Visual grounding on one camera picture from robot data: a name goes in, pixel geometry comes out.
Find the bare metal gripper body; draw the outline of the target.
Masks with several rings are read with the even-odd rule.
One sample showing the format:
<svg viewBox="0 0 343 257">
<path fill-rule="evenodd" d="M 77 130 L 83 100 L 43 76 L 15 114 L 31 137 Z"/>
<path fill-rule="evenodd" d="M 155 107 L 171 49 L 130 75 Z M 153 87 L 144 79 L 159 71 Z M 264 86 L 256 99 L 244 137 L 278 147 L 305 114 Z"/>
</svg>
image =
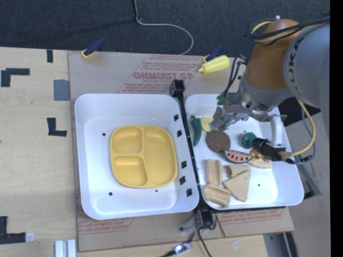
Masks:
<svg viewBox="0 0 343 257">
<path fill-rule="evenodd" d="M 266 117 L 272 106 L 256 101 L 246 92 L 228 93 L 221 113 L 225 116 Z"/>
</svg>

